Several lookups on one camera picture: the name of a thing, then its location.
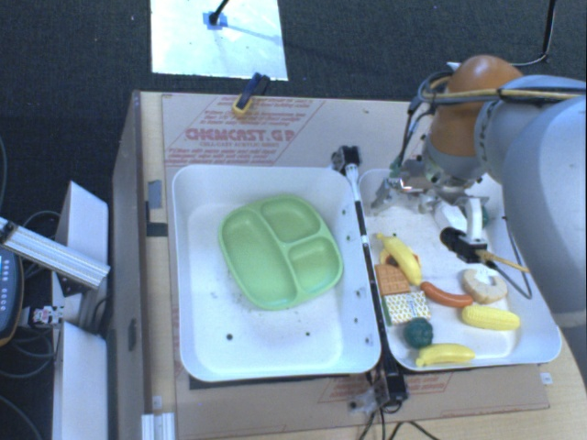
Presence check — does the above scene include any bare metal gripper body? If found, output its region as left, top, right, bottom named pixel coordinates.
left=389, top=156, right=488, bottom=206

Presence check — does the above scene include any thin black and white rod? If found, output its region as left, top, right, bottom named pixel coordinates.
left=347, top=164, right=396, bottom=376

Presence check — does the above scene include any yellow banana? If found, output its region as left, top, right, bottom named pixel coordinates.
left=375, top=233, right=423, bottom=287
left=415, top=343, right=477, bottom=369

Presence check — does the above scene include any white plastic tray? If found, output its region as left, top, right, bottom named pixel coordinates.
left=172, top=163, right=382, bottom=383
left=358, top=168, right=563, bottom=373

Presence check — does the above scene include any orange waffle biscuit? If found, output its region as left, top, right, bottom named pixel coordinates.
left=374, top=263, right=412, bottom=297

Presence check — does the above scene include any orange sausage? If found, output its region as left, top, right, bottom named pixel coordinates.
left=420, top=280, right=474, bottom=309

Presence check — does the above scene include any beige doughnut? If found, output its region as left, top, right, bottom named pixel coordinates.
left=460, top=268, right=509, bottom=305

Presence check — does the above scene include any green divided plate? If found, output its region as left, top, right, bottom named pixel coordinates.
left=217, top=193, right=345, bottom=312

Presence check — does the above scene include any green broccoli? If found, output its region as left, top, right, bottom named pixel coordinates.
left=403, top=317, right=435, bottom=349

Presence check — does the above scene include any yellow corn cob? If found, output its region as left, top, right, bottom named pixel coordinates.
left=460, top=303, right=522, bottom=332

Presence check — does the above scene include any brown cardboard board, red print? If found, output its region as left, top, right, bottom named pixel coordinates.
left=160, top=92, right=551, bottom=435

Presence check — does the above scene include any black cylinder on white bracket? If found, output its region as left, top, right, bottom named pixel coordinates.
left=433, top=197, right=491, bottom=266

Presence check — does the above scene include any black block with thin wires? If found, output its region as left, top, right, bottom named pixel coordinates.
left=332, top=145, right=364, bottom=171
left=375, top=368, right=410, bottom=405

